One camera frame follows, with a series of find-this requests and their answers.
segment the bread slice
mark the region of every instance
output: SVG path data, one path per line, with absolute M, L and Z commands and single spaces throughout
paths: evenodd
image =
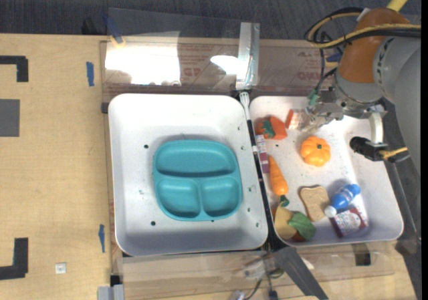
M 306 214 L 312 222 L 318 222 L 326 216 L 324 209 L 330 205 L 330 199 L 323 186 L 302 187 L 299 196 L 306 208 Z

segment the orange pumpkin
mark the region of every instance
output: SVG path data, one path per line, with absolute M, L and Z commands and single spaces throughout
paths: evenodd
M 325 139 L 311 136 L 303 141 L 300 148 L 300 155 L 307 164 L 321 167 L 331 157 L 330 146 Z

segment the teal plate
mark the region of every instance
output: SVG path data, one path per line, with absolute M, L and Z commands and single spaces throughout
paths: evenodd
M 154 154 L 153 180 L 159 207 L 177 220 L 218 220 L 242 201 L 235 154 L 210 140 L 177 140 Z

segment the blue tape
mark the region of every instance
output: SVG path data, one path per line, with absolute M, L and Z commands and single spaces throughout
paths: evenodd
M 113 21 L 113 19 L 107 15 L 102 16 L 102 20 L 104 24 L 107 26 L 108 30 L 110 30 L 112 37 L 116 40 L 117 43 L 122 43 L 122 35 L 119 32 L 119 28 L 117 27 L 116 23 Z
M 94 84 L 94 64 L 92 62 L 86 62 L 86 76 L 88 77 L 89 86 L 95 86 Z
M 100 224 L 100 230 L 98 230 L 98 237 L 100 237 L 101 250 L 103 253 L 106 252 L 106 247 L 104 245 L 104 225 Z
M 327 57 L 326 60 L 327 62 L 339 62 L 341 57 L 342 57 L 341 53 L 336 53 Z

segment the plastic bottle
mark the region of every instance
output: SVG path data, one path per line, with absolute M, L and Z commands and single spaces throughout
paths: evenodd
M 331 198 L 331 206 L 324 209 L 324 214 L 328 218 L 336 216 L 337 211 L 346 208 L 357 194 L 361 193 L 361 188 L 357 184 L 343 186 Z

